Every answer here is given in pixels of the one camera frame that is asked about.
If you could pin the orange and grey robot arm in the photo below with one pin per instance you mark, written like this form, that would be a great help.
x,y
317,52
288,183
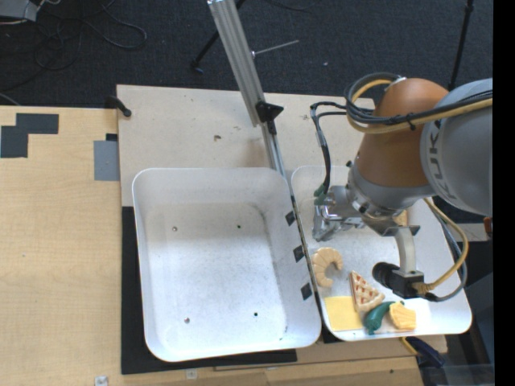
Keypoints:
x,y
402,155

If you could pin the yellow toy cheese slice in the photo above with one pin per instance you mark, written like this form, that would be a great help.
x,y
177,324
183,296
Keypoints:
x,y
342,314

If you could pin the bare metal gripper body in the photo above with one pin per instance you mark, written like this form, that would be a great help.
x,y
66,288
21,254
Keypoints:
x,y
342,199

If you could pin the pale wood board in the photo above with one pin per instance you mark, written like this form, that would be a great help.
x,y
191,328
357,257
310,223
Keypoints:
x,y
189,131

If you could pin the tan toy bread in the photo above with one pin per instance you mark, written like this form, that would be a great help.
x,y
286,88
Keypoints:
x,y
402,218

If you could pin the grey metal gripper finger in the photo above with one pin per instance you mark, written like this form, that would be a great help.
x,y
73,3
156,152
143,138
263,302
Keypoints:
x,y
337,224
320,229

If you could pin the green toy pepper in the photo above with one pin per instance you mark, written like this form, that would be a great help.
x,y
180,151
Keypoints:
x,y
376,316

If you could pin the toy pizza slice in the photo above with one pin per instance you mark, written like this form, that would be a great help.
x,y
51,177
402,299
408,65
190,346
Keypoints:
x,y
362,292

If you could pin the white plastic tray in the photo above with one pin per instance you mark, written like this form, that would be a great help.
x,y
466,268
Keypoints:
x,y
217,264
434,308

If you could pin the black cylinder on white bracket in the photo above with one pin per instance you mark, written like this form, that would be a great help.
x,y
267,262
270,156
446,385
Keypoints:
x,y
396,278

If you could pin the beige toy croissant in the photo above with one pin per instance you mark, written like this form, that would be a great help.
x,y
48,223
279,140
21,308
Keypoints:
x,y
322,265

